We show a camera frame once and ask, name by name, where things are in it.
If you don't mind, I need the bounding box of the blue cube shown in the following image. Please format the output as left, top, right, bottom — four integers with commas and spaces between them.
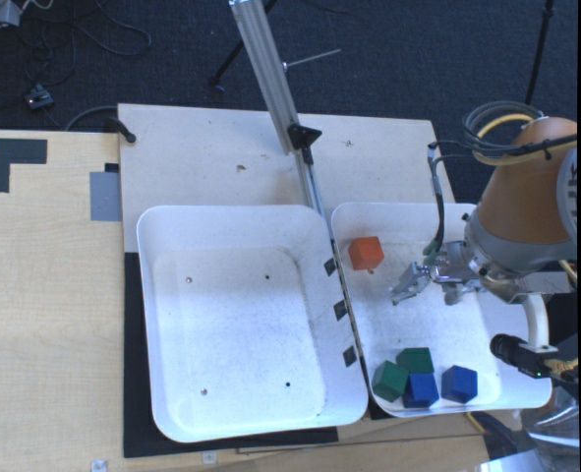
401, 371, 440, 409
439, 364, 480, 405

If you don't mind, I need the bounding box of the pale flat board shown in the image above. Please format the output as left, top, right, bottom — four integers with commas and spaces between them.
117, 103, 488, 455

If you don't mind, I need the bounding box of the orange cube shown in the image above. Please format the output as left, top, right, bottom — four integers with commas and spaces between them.
347, 235, 386, 271

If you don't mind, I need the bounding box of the white plastic tray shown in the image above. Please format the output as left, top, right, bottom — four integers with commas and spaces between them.
329, 201, 554, 419
136, 204, 371, 444

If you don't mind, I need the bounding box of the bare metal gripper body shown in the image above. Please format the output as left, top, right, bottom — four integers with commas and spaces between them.
430, 241, 575, 306

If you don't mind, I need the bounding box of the green cube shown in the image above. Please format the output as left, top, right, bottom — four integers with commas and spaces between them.
371, 359, 411, 404
395, 346, 436, 376

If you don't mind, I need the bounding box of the black cylinder on white bracket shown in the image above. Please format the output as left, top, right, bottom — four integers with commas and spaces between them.
489, 292, 579, 384

